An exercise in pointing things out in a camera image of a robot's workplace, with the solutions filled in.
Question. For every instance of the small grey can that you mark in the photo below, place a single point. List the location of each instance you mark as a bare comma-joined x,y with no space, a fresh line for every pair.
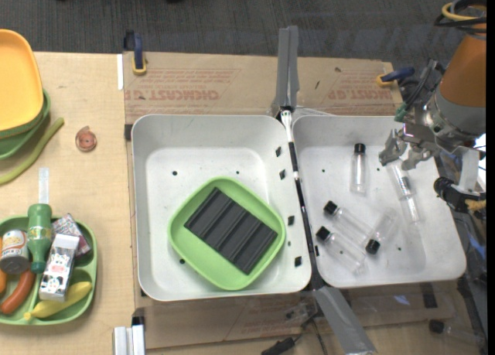
13,253

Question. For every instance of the orange carrot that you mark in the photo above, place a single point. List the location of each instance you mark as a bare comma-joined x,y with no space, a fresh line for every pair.
2,282

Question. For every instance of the orange plate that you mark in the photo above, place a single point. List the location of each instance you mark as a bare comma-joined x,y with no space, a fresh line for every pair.
17,82

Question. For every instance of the red and white packet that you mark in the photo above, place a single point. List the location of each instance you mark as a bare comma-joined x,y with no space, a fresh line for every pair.
71,226

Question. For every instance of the thin black and white rod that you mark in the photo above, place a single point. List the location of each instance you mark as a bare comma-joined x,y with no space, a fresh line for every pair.
294,160

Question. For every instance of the black ribbed rack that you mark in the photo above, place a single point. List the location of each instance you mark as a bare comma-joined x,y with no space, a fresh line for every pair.
232,229

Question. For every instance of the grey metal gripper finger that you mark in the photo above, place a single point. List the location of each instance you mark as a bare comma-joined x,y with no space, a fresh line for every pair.
414,158
391,150

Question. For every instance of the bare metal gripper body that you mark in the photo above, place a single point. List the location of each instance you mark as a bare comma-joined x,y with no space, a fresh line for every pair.
423,133

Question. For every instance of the pink doughnut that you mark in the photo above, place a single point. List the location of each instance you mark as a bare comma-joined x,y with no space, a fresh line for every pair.
86,138

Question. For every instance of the long green bean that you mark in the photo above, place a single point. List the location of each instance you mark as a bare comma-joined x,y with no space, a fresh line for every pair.
35,150

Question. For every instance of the clear plastic syringe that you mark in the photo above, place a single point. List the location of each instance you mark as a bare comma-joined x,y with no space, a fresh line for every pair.
406,187

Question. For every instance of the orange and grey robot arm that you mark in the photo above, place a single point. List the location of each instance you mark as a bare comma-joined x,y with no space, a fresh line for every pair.
464,75

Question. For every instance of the green divided plate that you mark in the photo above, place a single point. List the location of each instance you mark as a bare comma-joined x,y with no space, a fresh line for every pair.
83,268

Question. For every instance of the white plastic tray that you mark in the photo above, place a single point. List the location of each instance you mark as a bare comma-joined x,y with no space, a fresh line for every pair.
433,237
162,199

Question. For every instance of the yellow banana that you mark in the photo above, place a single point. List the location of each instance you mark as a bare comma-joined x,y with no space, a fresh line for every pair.
65,299

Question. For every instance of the clear bottle with black cap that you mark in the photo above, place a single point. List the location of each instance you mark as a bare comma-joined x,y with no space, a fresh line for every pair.
381,233
439,326
348,222
340,247
359,171

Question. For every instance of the white milk carton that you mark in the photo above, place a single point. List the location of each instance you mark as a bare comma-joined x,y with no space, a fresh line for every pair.
58,268

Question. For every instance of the brown cardboard board red print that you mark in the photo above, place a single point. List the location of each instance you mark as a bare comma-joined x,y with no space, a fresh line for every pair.
232,82

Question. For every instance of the red sausage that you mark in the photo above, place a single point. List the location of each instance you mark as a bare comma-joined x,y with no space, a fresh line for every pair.
19,293

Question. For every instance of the black cylinder on white bracket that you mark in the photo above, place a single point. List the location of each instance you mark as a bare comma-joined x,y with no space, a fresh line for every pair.
448,191

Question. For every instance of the green bottle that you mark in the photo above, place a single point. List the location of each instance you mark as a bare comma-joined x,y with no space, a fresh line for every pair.
38,237

